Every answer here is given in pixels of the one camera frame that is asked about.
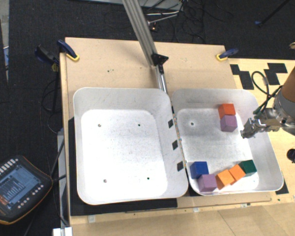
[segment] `robotic arm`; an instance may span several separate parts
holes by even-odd
[[[295,136],[295,67],[286,82],[270,97],[274,97],[272,108],[258,109],[254,119],[249,118],[243,138],[251,138],[258,132],[278,131],[280,128]]]

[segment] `green block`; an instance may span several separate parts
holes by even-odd
[[[257,172],[256,166],[253,160],[242,161],[238,165],[246,173],[245,177],[249,177]]]

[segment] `wooden table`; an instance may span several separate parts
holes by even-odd
[[[69,176],[68,120],[74,116],[74,92],[82,87],[156,88],[157,83],[154,70],[148,67],[137,41],[83,38],[66,38],[65,41],[81,56],[78,62],[73,62],[64,54],[60,55],[66,170]],[[241,88],[238,76],[232,75],[230,63],[238,64],[242,71],[251,72],[263,72],[267,62],[285,63],[288,72],[295,66],[295,60],[228,59],[218,62],[215,55],[224,52],[224,46],[159,42],[155,45],[160,54],[169,56],[164,69],[170,97],[180,88]],[[287,74],[279,75],[281,83],[286,78]],[[252,93],[258,103],[264,101],[264,94],[257,89]],[[260,192],[203,197],[186,194],[177,199],[178,208],[175,209],[70,216],[74,236],[205,235],[207,232],[211,235],[237,235],[236,230],[245,231],[247,219],[249,228],[243,235],[257,235],[252,228],[263,233],[267,230],[273,232],[273,223],[280,224],[275,227],[276,235],[295,235],[295,164],[286,158],[286,152],[295,148],[295,137],[279,131],[270,133],[270,139],[290,191],[288,194],[278,196],[275,192]],[[284,213],[284,219],[278,212]]]

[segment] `blue block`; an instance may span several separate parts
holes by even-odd
[[[197,179],[202,174],[208,174],[207,162],[194,162],[190,166],[190,173],[192,179]]]

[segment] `orange block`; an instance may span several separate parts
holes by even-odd
[[[235,182],[235,179],[233,178],[229,170],[224,170],[220,172],[219,174],[215,176],[215,178],[216,178],[217,188],[219,190]]]
[[[233,103],[224,103],[218,107],[218,113],[220,115],[220,119],[222,119],[225,115],[234,116],[236,115],[235,107]]]
[[[245,171],[242,170],[242,168],[236,164],[234,167],[230,168],[230,173],[233,176],[233,178],[235,179],[235,181],[231,184],[234,184],[235,182],[237,182],[238,180],[240,180],[241,178],[243,178],[246,173]]]

